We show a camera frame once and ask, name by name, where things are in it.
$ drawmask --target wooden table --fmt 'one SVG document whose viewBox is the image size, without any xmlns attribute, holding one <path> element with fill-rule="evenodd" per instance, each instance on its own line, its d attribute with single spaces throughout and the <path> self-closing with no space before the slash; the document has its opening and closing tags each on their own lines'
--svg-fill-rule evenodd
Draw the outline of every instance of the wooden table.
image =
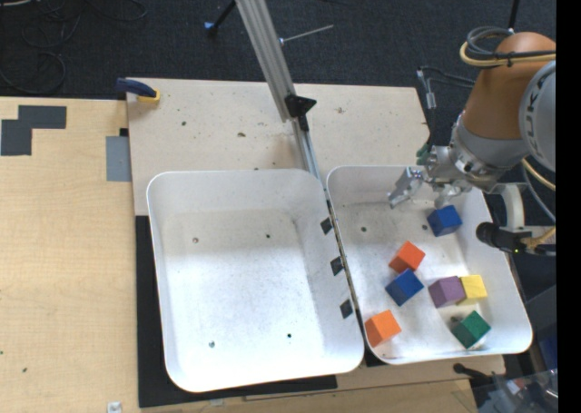
<svg viewBox="0 0 581 413">
<path fill-rule="evenodd" d="M 363 413 L 386 406 L 407 413 L 476 411 L 467 377 L 451 368 L 454 359 L 374 368 L 363 363 L 338 375 L 338 388 L 331 391 L 140 408 L 134 220 L 147 213 L 148 179 L 168 167 L 300 163 L 289 123 L 280 122 L 266 84 L 142 81 L 161 90 L 157 108 L 137 104 L 130 94 L 127 101 L 0 99 L 2 120 L 18 119 L 21 105 L 66 107 L 64 129 L 32 130 L 30 155 L 0 156 L 0 409 L 101 413 L 121 402 L 123 413 L 213 406 L 241 413 Z M 340 164 L 414 162 L 427 137 L 414 89 L 312 84 L 296 89 L 318 100 L 309 118 L 324 177 Z M 236 102 L 234 111 L 221 106 L 226 100 Z M 165 113 L 157 123 L 156 113 Z M 133 182 L 108 180 L 106 138 L 127 127 Z M 176 149 L 183 137 L 187 151 Z M 162 142 L 168 139 L 176 144 Z M 352 140 L 375 148 L 364 152 Z M 469 366 L 505 372 L 500 355 L 471 358 Z"/>
</svg>

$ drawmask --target white tray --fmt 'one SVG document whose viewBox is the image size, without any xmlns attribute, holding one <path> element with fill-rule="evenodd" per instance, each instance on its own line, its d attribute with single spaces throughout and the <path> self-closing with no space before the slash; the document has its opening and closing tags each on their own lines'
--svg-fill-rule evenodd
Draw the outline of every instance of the white tray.
<svg viewBox="0 0 581 413">
<path fill-rule="evenodd" d="M 320 182 L 164 172 L 147 189 L 165 365 L 191 392 L 355 369 L 364 342 Z"/>
<path fill-rule="evenodd" d="M 412 200 L 389 207 L 388 192 L 395 189 L 404 169 L 341 166 L 327 179 L 361 317 L 365 321 L 389 309 L 402 329 L 392 339 L 369 348 L 394 365 L 525 351 L 533 334 L 507 256 L 476 237 L 477 226 L 490 221 L 482 192 L 473 189 L 453 199 L 463 223 L 455 232 L 436 237 L 427 221 L 437 196 L 429 185 L 423 184 Z M 425 288 L 400 307 L 385 286 L 398 275 L 389 261 L 404 241 L 426 252 L 416 271 Z M 436 308 L 428 286 L 439 278 L 468 274 L 482 277 L 487 297 L 474 305 Z M 491 330 L 474 347 L 465 349 L 450 328 L 452 318 L 461 320 L 472 310 L 478 311 Z"/>
</svg>

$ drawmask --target red-orange cube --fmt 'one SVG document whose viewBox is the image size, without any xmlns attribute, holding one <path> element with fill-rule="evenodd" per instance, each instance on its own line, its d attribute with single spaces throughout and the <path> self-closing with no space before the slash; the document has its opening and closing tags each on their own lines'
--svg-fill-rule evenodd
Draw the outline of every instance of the red-orange cube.
<svg viewBox="0 0 581 413">
<path fill-rule="evenodd" d="M 405 241 L 389 262 L 389 266 L 397 272 L 403 272 L 407 268 L 415 271 L 425 256 L 423 250 L 410 241 Z"/>
<path fill-rule="evenodd" d="M 401 332 L 391 310 L 385 310 L 365 321 L 365 332 L 371 347 L 391 339 Z"/>
</svg>

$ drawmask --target cube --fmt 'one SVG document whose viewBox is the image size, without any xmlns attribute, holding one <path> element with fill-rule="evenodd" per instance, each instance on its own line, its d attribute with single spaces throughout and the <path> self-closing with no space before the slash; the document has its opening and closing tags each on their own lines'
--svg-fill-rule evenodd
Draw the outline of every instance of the cube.
<svg viewBox="0 0 581 413">
<path fill-rule="evenodd" d="M 468 349 L 489 331 L 488 323 L 476 311 L 472 311 L 452 329 L 452 334 Z"/>
<path fill-rule="evenodd" d="M 429 227 L 436 237 L 451 234 L 462 225 L 462 220 L 458 216 L 454 205 L 434 210 L 428 216 Z"/>
<path fill-rule="evenodd" d="M 391 310 L 385 310 L 365 321 L 365 332 L 370 346 L 376 347 L 381 342 L 398 335 L 401 327 Z"/>
<path fill-rule="evenodd" d="M 389 266 L 397 271 L 417 270 L 426 253 L 410 241 L 405 241 L 389 262 Z"/>
<path fill-rule="evenodd" d="M 388 284 L 385 290 L 399 306 L 402 306 L 423 288 L 424 284 L 414 274 L 414 271 L 407 269 Z"/>
<path fill-rule="evenodd" d="M 458 276 L 438 279 L 428 287 L 428 292 L 436 308 L 454 305 L 466 298 L 464 286 Z"/>
<path fill-rule="evenodd" d="M 457 305 L 477 303 L 479 300 L 485 299 L 488 296 L 487 289 L 484 287 L 484 281 L 479 274 L 460 276 L 460 282 L 462 283 L 466 297 L 457 301 Z"/>
</svg>

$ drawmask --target blue clamp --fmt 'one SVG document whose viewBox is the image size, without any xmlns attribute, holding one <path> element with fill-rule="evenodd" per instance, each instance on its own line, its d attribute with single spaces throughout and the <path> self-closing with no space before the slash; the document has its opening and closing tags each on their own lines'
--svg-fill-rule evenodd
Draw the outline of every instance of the blue clamp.
<svg viewBox="0 0 581 413">
<path fill-rule="evenodd" d="M 143 103 L 158 103 L 160 101 L 160 91 L 153 89 L 149 85 L 135 81 L 134 79 L 117 78 L 115 83 L 116 92 L 135 93 L 137 101 Z"/>
</svg>

